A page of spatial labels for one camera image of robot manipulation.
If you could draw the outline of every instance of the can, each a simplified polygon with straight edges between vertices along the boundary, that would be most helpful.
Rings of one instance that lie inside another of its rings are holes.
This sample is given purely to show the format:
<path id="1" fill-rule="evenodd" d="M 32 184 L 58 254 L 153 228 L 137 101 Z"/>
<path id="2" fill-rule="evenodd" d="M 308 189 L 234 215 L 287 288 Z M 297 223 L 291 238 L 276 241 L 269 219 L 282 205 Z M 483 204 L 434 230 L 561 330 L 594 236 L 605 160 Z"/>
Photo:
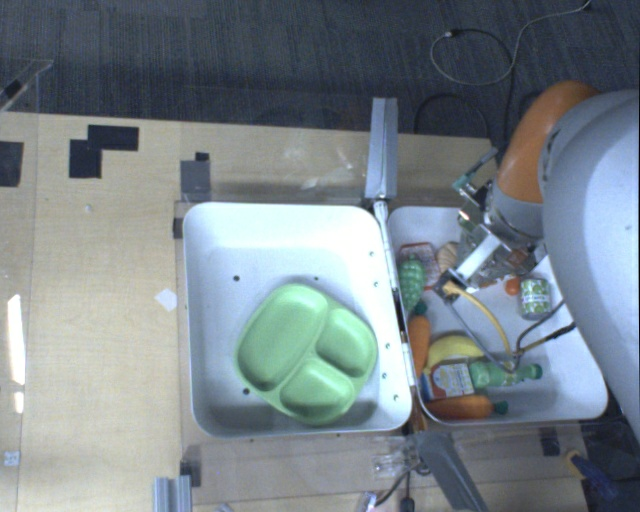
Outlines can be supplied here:
<path id="1" fill-rule="evenodd" d="M 540 320 L 551 312 L 551 287 L 542 278 L 523 279 L 520 283 L 520 315 L 525 320 Z"/>

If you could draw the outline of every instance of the yellow banana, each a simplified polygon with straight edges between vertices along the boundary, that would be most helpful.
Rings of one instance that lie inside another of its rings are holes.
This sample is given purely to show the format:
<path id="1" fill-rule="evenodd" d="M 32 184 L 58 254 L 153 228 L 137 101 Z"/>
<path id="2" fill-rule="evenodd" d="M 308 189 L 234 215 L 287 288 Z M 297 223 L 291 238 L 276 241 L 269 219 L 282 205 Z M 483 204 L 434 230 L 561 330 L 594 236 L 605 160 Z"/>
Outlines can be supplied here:
<path id="1" fill-rule="evenodd" d="M 451 357 L 482 357 L 483 355 L 482 350 L 471 338 L 458 335 L 445 336 L 429 347 L 429 359 L 425 372 L 430 372 L 435 365 Z"/>

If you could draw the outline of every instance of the wooden table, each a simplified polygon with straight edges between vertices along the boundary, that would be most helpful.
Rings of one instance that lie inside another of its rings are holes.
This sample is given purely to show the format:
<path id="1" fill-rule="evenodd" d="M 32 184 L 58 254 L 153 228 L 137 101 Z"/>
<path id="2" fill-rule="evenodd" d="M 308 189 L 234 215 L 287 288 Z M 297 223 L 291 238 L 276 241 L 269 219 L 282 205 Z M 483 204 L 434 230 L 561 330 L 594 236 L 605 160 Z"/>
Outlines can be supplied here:
<path id="1" fill-rule="evenodd" d="M 89 124 L 137 126 L 139 149 L 103 151 L 102 179 L 70 179 L 69 140 L 86 139 Z M 310 189 L 330 193 L 336 184 L 358 190 L 368 134 L 4 114 L 0 140 L 25 143 L 20 187 L 0 189 L 7 241 L 0 263 L 12 269 L 11 284 L 0 291 L 7 299 L 22 294 L 28 327 L 21 437 L 3 434 L 20 432 L 20 416 L 4 414 L 11 411 L 13 384 L 5 382 L 2 355 L 0 443 L 5 451 L 20 450 L 21 461 L 3 467 L 0 508 L 151 510 L 154 477 L 176 477 L 183 456 L 178 315 L 155 299 L 177 290 L 172 223 L 181 199 L 180 161 L 209 153 L 217 197 L 304 197 Z M 401 197 L 453 204 L 449 184 L 488 148 L 479 139 L 401 136 Z M 564 448 L 580 448 L 576 429 L 560 438 Z M 579 481 L 561 457 L 542 457 L 535 432 L 462 436 L 459 446 L 491 510 L 586 510 Z M 260 486 L 246 479 L 249 462 L 235 460 L 233 450 L 216 453 L 221 464 L 236 464 L 237 478 L 227 481 L 235 512 L 355 508 L 362 483 L 345 482 L 351 492 L 293 497 L 292 489 L 261 499 Z M 286 489 L 278 461 L 262 464 L 274 471 L 262 476 Z M 373 490 L 391 481 L 377 480 Z M 448 510 L 432 477 L 412 483 L 417 510 Z M 194 510 L 216 510 L 208 494 L 194 489 L 203 503 Z M 395 510 L 397 502 L 381 510 Z"/>

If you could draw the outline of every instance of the green plate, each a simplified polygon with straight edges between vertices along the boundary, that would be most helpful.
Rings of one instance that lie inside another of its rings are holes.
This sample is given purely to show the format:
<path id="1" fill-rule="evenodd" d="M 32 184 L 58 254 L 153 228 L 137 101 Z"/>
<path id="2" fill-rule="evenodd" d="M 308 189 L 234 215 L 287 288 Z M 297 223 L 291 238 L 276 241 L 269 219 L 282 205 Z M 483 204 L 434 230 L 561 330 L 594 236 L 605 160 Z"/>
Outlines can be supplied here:
<path id="1" fill-rule="evenodd" d="M 235 351 L 246 386 L 307 425 L 332 423 L 353 405 L 376 362 L 371 328 L 302 284 L 274 290 L 251 316 Z"/>

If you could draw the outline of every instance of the green bottle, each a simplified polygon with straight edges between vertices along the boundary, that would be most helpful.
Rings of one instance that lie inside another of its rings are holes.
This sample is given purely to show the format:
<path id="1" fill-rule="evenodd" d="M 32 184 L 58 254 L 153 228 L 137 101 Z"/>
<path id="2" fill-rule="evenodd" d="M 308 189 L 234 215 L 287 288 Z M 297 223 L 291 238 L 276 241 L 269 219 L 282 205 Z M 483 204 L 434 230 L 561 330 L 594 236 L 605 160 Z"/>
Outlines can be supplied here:
<path id="1" fill-rule="evenodd" d="M 492 386 L 513 386 L 525 379 L 537 380 L 542 377 L 542 367 L 539 364 L 528 364 L 517 369 L 514 373 L 507 373 L 493 363 L 475 361 L 469 365 L 471 381 L 476 389 Z"/>

